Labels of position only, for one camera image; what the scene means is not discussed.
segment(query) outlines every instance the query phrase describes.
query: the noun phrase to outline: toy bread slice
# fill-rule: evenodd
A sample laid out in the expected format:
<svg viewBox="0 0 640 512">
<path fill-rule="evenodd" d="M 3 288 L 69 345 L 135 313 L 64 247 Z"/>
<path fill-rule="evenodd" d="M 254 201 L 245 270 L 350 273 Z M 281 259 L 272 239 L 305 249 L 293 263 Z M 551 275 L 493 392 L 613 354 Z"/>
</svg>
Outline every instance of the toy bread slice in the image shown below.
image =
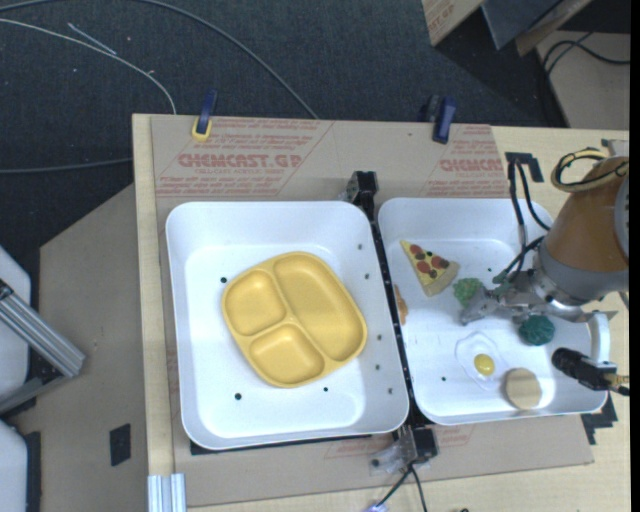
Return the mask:
<svg viewBox="0 0 640 512">
<path fill-rule="evenodd" d="M 425 251 L 406 240 L 401 240 L 400 244 L 427 296 L 440 293 L 458 275 L 460 265 L 455 261 L 446 260 L 432 251 Z"/>
</svg>

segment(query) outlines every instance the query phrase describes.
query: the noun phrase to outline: white cable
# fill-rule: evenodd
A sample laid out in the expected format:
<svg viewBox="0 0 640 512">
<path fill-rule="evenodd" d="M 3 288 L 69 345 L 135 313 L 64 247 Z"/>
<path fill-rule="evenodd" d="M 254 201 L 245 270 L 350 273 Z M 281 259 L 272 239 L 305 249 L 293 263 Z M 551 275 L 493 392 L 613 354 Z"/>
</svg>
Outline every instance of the white cable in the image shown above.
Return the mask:
<svg viewBox="0 0 640 512">
<path fill-rule="evenodd" d="M 134 64 L 131 64 L 130 62 L 124 60 L 122 57 L 118 57 L 117 55 L 112 55 L 109 52 L 101 50 L 100 48 L 96 48 L 95 46 L 92 46 L 90 44 L 85 43 L 84 41 L 80 41 L 78 39 L 74 39 L 73 37 L 68 37 L 68 36 L 65 36 L 63 34 L 58 34 L 57 32 L 53 32 L 51 30 L 47 30 L 46 28 L 38 27 L 38 26 L 35 26 L 35 25 L 29 25 L 27 23 L 22 23 L 21 21 L 8 20 L 6 18 L 0 18 L 0 23 L 8 23 L 9 25 L 16 25 L 18 27 L 27 28 L 27 29 L 31 29 L 31 30 L 36 30 L 37 32 L 42 32 L 43 34 L 48 34 L 48 35 L 53 36 L 53 37 L 58 37 L 60 39 L 64 39 L 65 41 L 69 41 L 71 43 L 79 44 L 81 46 L 84 46 L 85 48 L 89 48 L 90 50 L 93 50 L 94 52 L 101 53 L 102 55 L 105 55 L 105 56 L 109 57 L 110 59 L 117 60 L 118 62 L 124 64 L 125 66 L 127 66 L 127 67 L 129 67 L 131 69 L 133 69 L 134 71 L 137 71 L 141 75 L 143 75 L 146 78 L 148 78 L 149 80 L 151 80 L 164 93 L 164 95 L 169 100 L 169 103 L 171 104 L 171 110 L 172 110 L 173 114 L 177 114 L 176 105 L 173 102 L 173 98 L 169 94 L 169 91 L 167 91 L 164 88 L 164 86 L 160 82 L 158 82 L 155 78 L 153 78 L 149 73 L 147 73 L 146 71 L 143 71 L 142 69 L 140 69 L 139 67 L 135 66 Z"/>
</svg>

